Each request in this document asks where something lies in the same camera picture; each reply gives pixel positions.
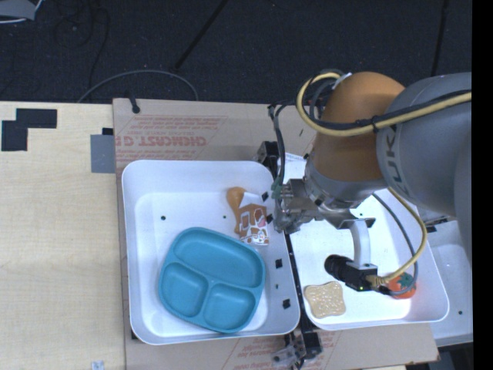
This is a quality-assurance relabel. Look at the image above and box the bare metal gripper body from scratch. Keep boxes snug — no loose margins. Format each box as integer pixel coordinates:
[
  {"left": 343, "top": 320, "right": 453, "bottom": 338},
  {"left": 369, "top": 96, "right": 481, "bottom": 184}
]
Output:
[{"left": 273, "top": 178, "right": 350, "bottom": 234}]

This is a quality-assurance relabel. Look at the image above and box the brown and white carton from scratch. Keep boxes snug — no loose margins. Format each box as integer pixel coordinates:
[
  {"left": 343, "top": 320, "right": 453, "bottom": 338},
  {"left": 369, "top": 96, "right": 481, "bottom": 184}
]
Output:
[{"left": 236, "top": 192, "right": 271, "bottom": 247}]

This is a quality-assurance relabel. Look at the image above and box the orange toy drumstick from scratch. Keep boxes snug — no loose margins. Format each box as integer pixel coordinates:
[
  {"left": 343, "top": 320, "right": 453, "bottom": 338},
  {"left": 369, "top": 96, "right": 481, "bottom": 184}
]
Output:
[{"left": 226, "top": 186, "right": 248, "bottom": 235}]

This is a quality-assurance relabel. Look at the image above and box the tan toast slice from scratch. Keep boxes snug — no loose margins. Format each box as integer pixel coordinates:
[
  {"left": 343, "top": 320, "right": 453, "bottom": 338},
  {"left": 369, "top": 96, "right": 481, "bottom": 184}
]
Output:
[{"left": 303, "top": 281, "right": 347, "bottom": 320}]

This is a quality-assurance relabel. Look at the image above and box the blue divided plate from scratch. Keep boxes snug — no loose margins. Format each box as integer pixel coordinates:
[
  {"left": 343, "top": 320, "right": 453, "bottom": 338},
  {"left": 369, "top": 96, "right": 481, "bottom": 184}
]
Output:
[{"left": 157, "top": 227, "right": 267, "bottom": 335}]

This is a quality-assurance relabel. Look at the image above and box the white plastic tray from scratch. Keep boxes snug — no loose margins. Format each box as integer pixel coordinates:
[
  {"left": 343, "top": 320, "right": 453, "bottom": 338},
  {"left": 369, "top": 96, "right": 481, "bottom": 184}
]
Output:
[
  {"left": 285, "top": 152, "right": 451, "bottom": 331},
  {"left": 121, "top": 159, "right": 301, "bottom": 346}
]

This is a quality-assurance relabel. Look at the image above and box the red toy tomato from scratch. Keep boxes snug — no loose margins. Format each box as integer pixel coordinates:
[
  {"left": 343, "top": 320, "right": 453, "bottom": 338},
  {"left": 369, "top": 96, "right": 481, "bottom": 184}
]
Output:
[{"left": 386, "top": 271, "right": 418, "bottom": 300}]

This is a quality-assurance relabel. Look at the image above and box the brown cardboard board red print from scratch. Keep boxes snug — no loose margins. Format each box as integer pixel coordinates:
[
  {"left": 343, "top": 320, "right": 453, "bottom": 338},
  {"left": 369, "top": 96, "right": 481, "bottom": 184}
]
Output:
[{"left": 112, "top": 98, "right": 441, "bottom": 370}]

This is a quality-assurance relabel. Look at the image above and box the black block with thin wires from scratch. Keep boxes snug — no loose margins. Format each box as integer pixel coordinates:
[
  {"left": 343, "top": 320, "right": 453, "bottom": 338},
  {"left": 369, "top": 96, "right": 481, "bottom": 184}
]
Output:
[
  {"left": 300, "top": 331, "right": 323, "bottom": 362},
  {"left": 257, "top": 140, "right": 280, "bottom": 170}
]

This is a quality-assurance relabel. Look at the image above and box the black cylinder on white bracket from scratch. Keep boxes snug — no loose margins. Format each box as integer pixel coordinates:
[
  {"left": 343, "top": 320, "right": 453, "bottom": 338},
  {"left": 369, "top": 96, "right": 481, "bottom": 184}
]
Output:
[{"left": 324, "top": 217, "right": 381, "bottom": 293}]

